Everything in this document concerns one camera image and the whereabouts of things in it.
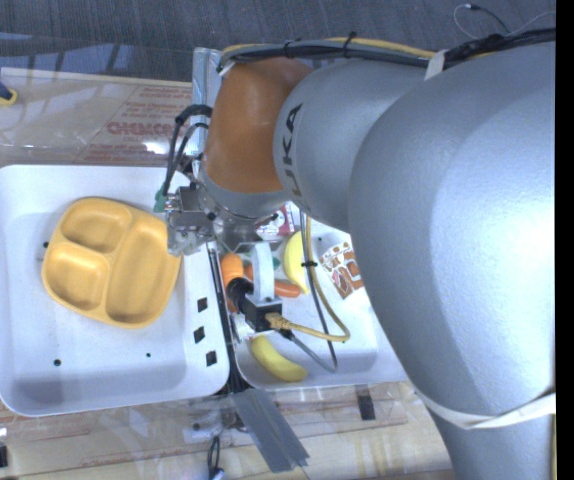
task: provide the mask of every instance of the banana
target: banana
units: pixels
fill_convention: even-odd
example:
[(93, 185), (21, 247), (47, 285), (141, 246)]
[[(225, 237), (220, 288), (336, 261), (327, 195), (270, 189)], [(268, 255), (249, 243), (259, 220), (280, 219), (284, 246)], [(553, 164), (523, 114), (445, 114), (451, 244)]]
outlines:
[(303, 234), (301, 231), (294, 233), (285, 246), (283, 269), (289, 280), (297, 285), (305, 294), (309, 294), (309, 286), (305, 280), (305, 268), (303, 263)]
[(298, 382), (307, 376), (307, 370), (281, 356), (262, 334), (252, 339), (251, 353), (265, 370), (280, 380)]

